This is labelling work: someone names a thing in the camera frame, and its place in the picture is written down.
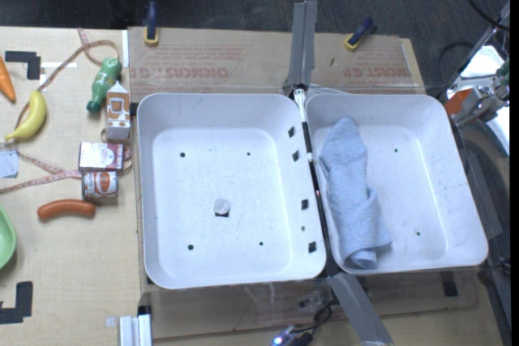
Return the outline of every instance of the wooden table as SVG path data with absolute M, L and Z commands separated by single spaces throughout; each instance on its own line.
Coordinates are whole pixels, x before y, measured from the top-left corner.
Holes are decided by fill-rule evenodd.
M 113 41 L 122 52 L 121 31 L 86 33 L 90 41 Z M 79 47 L 74 29 L 0 28 L 2 56 L 6 50 L 23 50 L 36 52 L 42 62 L 63 62 Z M 92 51 L 98 59 L 112 54 L 105 47 Z M 74 62 L 77 67 L 65 69 L 44 93 L 49 108 L 44 127 L 33 139 L 19 145 L 28 156 L 63 169 L 77 167 L 79 143 L 101 141 L 104 127 L 102 114 L 93 117 L 85 109 L 98 67 L 84 54 Z M 415 61 L 410 66 L 418 70 Z M 2 135 L 14 128 L 30 91 L 40 85 L 39 81 L 27 80 L 23 64 L 7 63 L 7 67 L 18 99 L 13 105 L 0 96 Z M 122 84 L 128 88 L 129 81 L 125 69 Z M 20 160 L 18 177 L 0 179 L 0 188 L 45 175 L 34 164 Z M 66 198 L 81 199 L 79 180 L 69 178 L 0 194 L 0 203 L 18 237 L 14 258 L 0 270 L 2 306 L 14 307 L 17 283 L 32 281 L 34 287 L 32 316 L 22 323 L 0 325 L 0 344 L 115 345 L 117 329 L 113 323 L 117 317 L 136 315 L 141 290 L 135 172 L 120 178 L 117 199 L 103 202 L 91 219 L 66 216 L 44 223 L 37 218 L 40 205 Z M 474 307 L 389 316 L 383 318 L 384 324 L 396 344 L 501 344 L 485 288 L 481 284 L 476 287 L 478 304 Z M 275 333 L 276 329 L 266 329 L 158 340 L 156 344 L 268 344 Z M 356 342 L 347 322 L 333 322 L 319 329 L 313 344 Z

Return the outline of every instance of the hot dog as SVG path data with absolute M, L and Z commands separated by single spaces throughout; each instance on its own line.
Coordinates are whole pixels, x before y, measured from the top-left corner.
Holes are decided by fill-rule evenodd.
M 42 220 L 48 220 L 57 215 L 76 214 L 93 216 L 95 213 L 96 205 L 80 199 L 55 200 L 38 208 L 38 216 Z

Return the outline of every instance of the green plate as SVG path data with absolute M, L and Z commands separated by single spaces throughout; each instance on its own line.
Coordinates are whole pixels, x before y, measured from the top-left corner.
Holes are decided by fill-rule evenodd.
M 16 248 L 16 234 L 7 213 L 0 205 L 0 269 L 11 259 Z

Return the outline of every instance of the food can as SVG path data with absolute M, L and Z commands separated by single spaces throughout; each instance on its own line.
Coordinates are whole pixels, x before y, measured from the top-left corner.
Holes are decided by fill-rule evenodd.
M 83 173 L 83 199 L 115 198 L 117 196 L 118 178 L 116 172 Z

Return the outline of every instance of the gray towel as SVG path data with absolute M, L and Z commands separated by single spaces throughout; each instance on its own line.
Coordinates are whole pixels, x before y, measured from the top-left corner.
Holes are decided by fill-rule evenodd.
M 345 265 L 376 267 L 376 249 L 391 243 L 376 190 L 366 182 L 367 152 L 355 122 L 344 117 L 324 140 L 319 158 L 328 181 L 328 205 Z

